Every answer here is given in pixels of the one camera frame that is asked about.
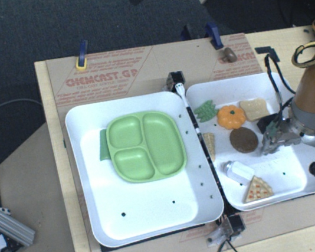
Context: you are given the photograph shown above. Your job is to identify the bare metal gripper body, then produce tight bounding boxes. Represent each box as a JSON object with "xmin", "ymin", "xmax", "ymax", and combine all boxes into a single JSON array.
[{"xmin": 262, "ymin": 111, "xmax": 315, "ymax": 158}]

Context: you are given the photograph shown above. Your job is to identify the white plastic tray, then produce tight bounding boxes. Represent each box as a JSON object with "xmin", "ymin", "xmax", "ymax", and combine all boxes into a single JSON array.
[
  {"xmin": 62, "ymin": 84, "xmax": 229, "ymax": 252},
  {"xmin": 183, "ymin": 63, "xmax": 315, "ymax": 219}
]

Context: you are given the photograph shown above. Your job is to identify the brown round biscuit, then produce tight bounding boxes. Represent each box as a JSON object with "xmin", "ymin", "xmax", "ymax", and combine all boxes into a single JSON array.
[{"xmin": 228, "ymin": 124, "xmax": 261, "ymax": 156}]

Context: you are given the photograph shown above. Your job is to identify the clear plastic bottle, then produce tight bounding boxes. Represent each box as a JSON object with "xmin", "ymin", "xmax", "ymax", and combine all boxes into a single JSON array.
[{"xmin": 222, "ymin": 156, "xmax": 257, "ymax": 189}]

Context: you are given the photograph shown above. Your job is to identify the beige bread slice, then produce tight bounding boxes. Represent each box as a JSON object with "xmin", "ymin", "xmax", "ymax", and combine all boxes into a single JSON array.
[{"xmin": 238, "ymin": 96, "xmax": 272, "ymax": 124}]

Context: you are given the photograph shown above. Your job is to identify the pizza slice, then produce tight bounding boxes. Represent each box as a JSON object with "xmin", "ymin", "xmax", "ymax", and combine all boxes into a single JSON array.
[{"xmin": 238, "ymin": 172, "xmax": 275, "ymax": 204}]

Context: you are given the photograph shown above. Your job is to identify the orange pumpkin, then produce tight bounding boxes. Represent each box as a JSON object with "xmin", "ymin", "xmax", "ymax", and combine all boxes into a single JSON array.
[{"xmin": 215, "ymin": 103, "xmax": 248, "ymax": 132}]

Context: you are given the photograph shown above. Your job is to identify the beige waffle cone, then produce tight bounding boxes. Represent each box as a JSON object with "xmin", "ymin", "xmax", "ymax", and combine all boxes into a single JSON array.
[{"xmin": 201, "ymin": 131, "xmax": 219, "ymax": 163}]

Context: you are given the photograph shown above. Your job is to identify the green pea pods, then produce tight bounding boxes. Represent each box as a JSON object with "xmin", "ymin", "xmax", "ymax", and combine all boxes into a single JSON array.
[{"xmin": 191, "ymin": 99, "xmax": 222, "ymax": 125}]

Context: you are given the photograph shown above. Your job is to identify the thin black and white rod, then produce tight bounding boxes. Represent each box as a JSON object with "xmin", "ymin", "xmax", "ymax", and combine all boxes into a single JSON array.
[{"xmin": 174, "ymin": 78, "xmax": 231, "ymax": 222}]

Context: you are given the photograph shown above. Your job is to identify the green divided plate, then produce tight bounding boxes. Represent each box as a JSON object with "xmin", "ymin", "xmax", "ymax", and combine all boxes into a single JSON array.
[{"xmin": 93, "ymin": 105, "xmax": 191, "ymax": 190}]

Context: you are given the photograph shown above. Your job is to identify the brown cardboard board red print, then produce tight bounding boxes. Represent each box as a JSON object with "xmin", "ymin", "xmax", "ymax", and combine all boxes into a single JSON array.
[{"xmin": 44, "ymin": 17, "xmax": 315, "ymax": 252}]

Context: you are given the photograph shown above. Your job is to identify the black block with thin wires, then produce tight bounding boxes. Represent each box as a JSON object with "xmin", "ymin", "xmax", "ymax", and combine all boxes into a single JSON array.
[
  {"xmin": 162, "ymin": 70, "xmax": 188, "ymax": 92},
  {"xmin": 202, "ymin": 212, "xmax": 249, "ymax": 248}
]

